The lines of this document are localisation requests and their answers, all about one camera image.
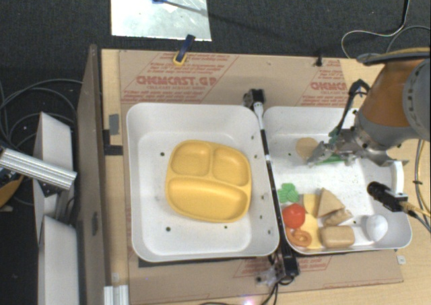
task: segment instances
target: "cheese wedge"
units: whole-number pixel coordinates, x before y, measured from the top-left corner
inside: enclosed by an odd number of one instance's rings
[[[319,238],[319,225],[314,216],[311,214],[305,215],[305,222],[301,226],[301,230],[306,231],[311,235],[311,244],[308,245],[307,248],[322,248],[322,243]]]
[[[322,188],[321,201],[317,210],[317,217],[345,208],[344,204],[329,190]]]
[[[319,208],[319,199],[320,196],[316,194],[304,194],[304,208],[307,213],[311,214],[314,217],[317,217],[317,209]]]

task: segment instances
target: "white egg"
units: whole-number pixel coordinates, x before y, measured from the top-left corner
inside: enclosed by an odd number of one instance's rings
[[[388,232],[388,221],[383,215],[371,215],[366,219],[365,228],[368,237],[378,242]]]

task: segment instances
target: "yellow clip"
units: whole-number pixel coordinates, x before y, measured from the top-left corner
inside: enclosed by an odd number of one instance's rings
[[[181,60],[181,62],[178,62],[178,61],[176,60],[176,58],[177,58],[177,56],[178,56],[178,54],[179,54],[179,53],[180,53],[180,51],[177,51],[177,52],[176,52],[176,54],[175,54],[175,56],[174,56],[174,59],[173,59],[172,61],[174,62],[174,64],[175,64],[175,65],[182,66],[182,65],[184,65],[184,62],[186,61],[187,54],[185,54],[185,55],[184,55],[184,57],[183,57],[183,59]]]

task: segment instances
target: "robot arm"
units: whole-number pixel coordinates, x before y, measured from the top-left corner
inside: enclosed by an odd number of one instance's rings
[[[379,166],[393,160],[387,150],[407,139],[430,140],[430,49],[407,49],[401,52],[362,57],[366,65],[386,63],[375,83],[354,83],[345,114],[359,85],[367,97],[356,113],[354,126],[341,129],[343,119],[329,143],[321,142],[308,164],[313,165],[333,154],[347,164],[356,158],[368,158]],[[417,59],[428,55],[427,59]]]

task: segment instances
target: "white cable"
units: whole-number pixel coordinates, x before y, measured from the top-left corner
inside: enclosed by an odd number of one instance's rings
[[[392,33],[390,34],[383,34],[383,33],[377,33],[377,32],[371,32],[371,31],[366,31],[366,30],[353,30],[353,31],[349,31],[346,34],[344,34],[343,38],[341,39],[341,49],[343,50],[344,55],[348,58],[351,59],[350,55],[347,53],[345,47],[344,47],[344,40],[345,37],[349,36],[350,34],[353,33],[365,33],[365,34],[371,34],[373,36],[378,36],[378,37],[394,37],[397,33],[399,33],[402,29],[404,29],[405,27],[405,22],[407,20],[407,14],[409,12],[409,7],[410,7],[410,0],[407,0],[407,8],[405,9],[405,14],[403,16],[403,21],[401,23],[401,25]]]

